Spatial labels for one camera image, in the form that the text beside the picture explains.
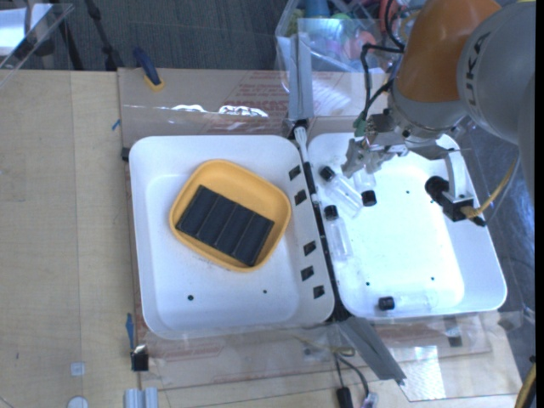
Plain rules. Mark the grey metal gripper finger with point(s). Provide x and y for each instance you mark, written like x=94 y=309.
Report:
x=353 y=157
x=376 y=160

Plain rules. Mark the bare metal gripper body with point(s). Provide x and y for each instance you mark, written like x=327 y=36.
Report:
x=384 y=132

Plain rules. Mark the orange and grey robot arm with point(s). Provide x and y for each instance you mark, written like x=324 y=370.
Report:
x=442 y=53

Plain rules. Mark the clear plastic bottle black cap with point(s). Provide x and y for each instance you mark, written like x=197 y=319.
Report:
x=342 y=194
x=340 y=236
x=386 y=303
x=369 y=198

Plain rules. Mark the thin black and white rod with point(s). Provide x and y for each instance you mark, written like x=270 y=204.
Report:
x=309 y=177

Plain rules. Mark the white plastic tray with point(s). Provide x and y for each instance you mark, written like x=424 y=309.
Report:
x=408 y=245
x=221 y=296

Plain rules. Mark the clear plastic storage bin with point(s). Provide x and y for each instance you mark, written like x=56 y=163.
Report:
x=336 y=28

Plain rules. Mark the yellow plate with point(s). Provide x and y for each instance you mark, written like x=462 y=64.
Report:
x=238 y=174

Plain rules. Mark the black ribbed rectangular tray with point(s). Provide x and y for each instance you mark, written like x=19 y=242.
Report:
x=225 y=225

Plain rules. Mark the black tripod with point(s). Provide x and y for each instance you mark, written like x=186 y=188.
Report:
x=100 y=36

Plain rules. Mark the black cylinder on white bracket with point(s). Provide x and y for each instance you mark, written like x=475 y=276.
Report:
x=444 y=194

